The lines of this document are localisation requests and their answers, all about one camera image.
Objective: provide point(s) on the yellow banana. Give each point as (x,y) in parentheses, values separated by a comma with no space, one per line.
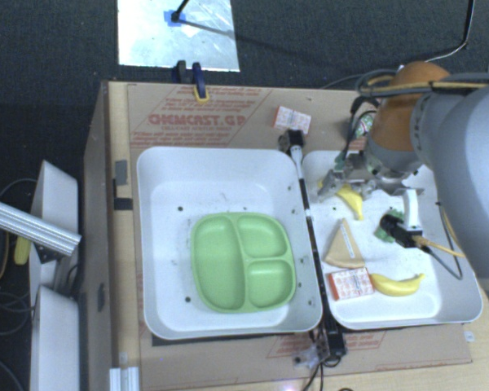
(395,286)
(353,204)

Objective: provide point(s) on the thin black and white rod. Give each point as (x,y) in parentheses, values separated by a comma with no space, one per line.
(309,218)

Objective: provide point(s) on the green broccoli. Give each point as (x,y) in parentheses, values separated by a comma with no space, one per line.
(385,234)

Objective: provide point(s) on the brown cardboard board red print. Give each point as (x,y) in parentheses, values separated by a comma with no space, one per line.
(212,112)

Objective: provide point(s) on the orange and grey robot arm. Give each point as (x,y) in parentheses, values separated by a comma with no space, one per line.
(460,145)

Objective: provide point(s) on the tan pizza slice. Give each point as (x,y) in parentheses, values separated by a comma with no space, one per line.
(344,247)

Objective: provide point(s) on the white plastic tray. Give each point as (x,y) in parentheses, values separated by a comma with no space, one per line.
(391,312)
(167,177)

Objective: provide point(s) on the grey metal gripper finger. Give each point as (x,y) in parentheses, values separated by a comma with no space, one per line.
(364,190)
(328,183)

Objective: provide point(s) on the green divided plate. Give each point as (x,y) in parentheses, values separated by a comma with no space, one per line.
(216,255)

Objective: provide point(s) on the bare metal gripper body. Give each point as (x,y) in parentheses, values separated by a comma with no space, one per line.
(360,168)

